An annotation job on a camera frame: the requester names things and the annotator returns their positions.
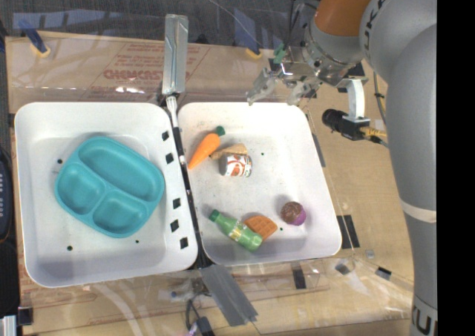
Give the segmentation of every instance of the toy carrot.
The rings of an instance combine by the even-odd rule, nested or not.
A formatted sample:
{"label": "toy carrot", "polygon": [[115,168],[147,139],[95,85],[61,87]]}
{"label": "toy carrot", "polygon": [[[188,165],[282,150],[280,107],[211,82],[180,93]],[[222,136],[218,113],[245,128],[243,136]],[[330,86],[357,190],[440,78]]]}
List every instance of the toy carrot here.
{"label": "toy carrot", "polygon": [[188,169],[192,169],[196,165],[199,165],[206,157],[209,157],[213,151],[215,151],[220,146],[220,137],[226,134],[222,126],[216,127],[214,133],[208,134],[203,141],[200,142],[196,151],[190,159],[188,164]]}

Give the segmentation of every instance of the green bottle cap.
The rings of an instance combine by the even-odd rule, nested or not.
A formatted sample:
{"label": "green bottle cap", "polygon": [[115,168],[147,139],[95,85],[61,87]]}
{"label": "green bottle cap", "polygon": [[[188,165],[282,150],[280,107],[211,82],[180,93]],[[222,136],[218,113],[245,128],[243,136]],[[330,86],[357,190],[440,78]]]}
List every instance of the green bottle cap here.
{"label": "green bottle cap", "polygon": [[272,61],[276,65],[279,65],[282,62],[282,59],[285,56],[284,44],[281,43],[275,50],[274,50],[274,60]]}
{"label": "green bottle cap", "polygon": [[224,131],[224,128],[221,125],[216,127],[216,134],[218,136],[224,136],[226,134],[226,132]]}
{"label": "green bottle cap", "polygon": [[209,219],[214,223],[219,215],[220,212],[217,209],[213,209],[213,212],[209,215]]}

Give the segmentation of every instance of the white tray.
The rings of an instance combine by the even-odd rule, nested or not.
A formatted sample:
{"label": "white tray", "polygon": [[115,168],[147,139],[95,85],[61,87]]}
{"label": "white tray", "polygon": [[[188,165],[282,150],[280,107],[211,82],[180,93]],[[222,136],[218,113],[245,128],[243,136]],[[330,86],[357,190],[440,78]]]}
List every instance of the white tray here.
{"label": "white tray", "polygon": [[[341,247],[341,232],[307,118],[295,106],[241,102],[184,105],[178,113],[187,161],[197,144],[216,126],[226,135],[221,145],[242,142],[253,161],[250,177],[223,177],[215,160],[189,172],[203,247],[225,266],[329,257]],[[300,202],[307,211],[301,226],[279,217],[282,205]],[[208,219],[213,208],[244,220],[263,214],[278,230],[254,252],[220,233]]]}
{"label": "white tray", "polygon": [[[140,277],[181,271],[194,263],[197,241],[171,124],[163,109],[147,103],[34,102],[19,109],[15,132],[24,260],[39,285]],[[66,161],[82,142],[98,135],[115,138],[142,154],[166,181],[151,218],[123,239],[78,221],[54,196],[58,160]],[[173,156],[170,163],[167,154]]]}

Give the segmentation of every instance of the metal bracket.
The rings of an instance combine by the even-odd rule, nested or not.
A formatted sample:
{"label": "metal bracket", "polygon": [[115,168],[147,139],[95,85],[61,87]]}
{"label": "metal bracket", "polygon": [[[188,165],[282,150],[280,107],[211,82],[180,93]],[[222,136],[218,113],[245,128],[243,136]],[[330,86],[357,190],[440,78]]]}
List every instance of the metal bracket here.
{"label": "metal bracket", "polygon": [[0,319],[0,336],[16,336],[16,316],[9,315]]}
{"label": "metal bracket", "polygon": [[350,111],[344,118],[357,122],[364,118],[364,90],[363,84],[368,81],[368,78],[363,79],[343,79],[341,86],[347,89],[348,105]]}
{"label": "metal bracket", "polygon": [[280,79],[274,71],[263,68],[257,79],[254,81],[253,89],[246,92],[246,98],[249,105],[256,100],[263,99],[271,95]]}
{"label": "metal bracket", "polygon": [[165,17],[162,95],[168,96],[185,91],[188,26],[189,20],[186,16],[167,14]]}

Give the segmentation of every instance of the toy food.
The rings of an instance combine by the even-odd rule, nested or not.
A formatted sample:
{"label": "toy food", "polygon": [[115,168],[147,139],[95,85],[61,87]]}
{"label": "toy food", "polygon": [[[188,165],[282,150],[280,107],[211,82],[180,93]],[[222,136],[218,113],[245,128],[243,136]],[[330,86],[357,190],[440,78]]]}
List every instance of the toy food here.
{"label": "toy food", "polygon": [[188,163],[188,169],[192,169],[196,165],[199,165],[207,157],[209,157],[220,146],[220,137],[226,134],[222,126],[216,127],[214,133],[210,133],[203,138],[193,156]]}
{"label": "toy food", "polygon": [[217,223],[220,230],[226,236],[249,251],[256,250],[263,241],[263,238],[259,233],[254,232],[251,228],[245,226],[241,221],[234,217],[224,216],[217,209],[213,210],[209,215],[209,219],[213,223]]}
{"label": "toy food", "polygon": [[225,177],[249,177],[252,159],[249,155],[224,154],[219,161],[219,170]]}
{"label": "toy food", "polygon": [[244,220],[244,224],[255,233],[260,234],[263,241],[277,231],[277,224],[268,217],[260,214],[247,218]]}
{"label": "toy food", "polygon": [[238,155],[247,155],[247,148],[243,143],[236,143],[229,146],[228,148],[223,148],[216,150],[210,155],[211,159],[220,159],[224,154],[238,154]]}
{"label": "toy food", "polygon": [[281,218],[287,224],[302,225],[307,218],[307,213],[299,202],[287,202],[281,209]]}

